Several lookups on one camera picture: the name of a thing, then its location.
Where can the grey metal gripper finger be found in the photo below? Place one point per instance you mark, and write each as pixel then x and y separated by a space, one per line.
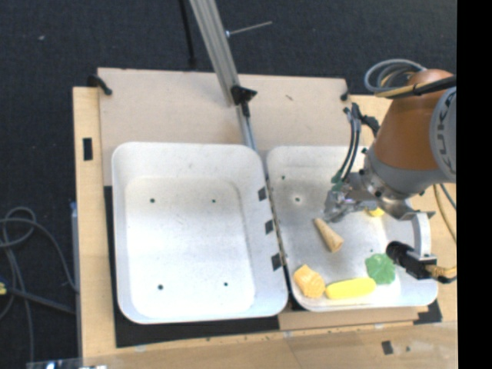
pixel 341 214
pixel 329 213

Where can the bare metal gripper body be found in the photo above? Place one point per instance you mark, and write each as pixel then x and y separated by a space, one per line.
pixel 359 194

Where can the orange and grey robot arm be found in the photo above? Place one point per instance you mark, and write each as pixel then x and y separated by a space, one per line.
pixel 407 137

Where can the tan ice cream cone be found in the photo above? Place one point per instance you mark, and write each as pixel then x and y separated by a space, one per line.
pixel 330 237

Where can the small yellow toy piece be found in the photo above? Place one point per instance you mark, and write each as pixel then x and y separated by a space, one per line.
pixel 377 212

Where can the white plastic tray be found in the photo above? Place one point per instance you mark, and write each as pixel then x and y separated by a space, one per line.
pixel 184 237
pixel 307 190

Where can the green lettuce leaf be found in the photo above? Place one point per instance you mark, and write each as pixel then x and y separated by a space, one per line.
pixel 380 269

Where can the orange bread piece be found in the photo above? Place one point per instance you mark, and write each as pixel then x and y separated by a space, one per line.
pixel 309 282

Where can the yellow banana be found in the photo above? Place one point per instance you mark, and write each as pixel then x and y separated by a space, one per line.
pixel 350 288

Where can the pale flat board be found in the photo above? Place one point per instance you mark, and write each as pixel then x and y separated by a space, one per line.
pixel 173 106

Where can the black cylinder on white bracket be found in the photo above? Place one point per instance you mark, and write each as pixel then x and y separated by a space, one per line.
pixel 407 258

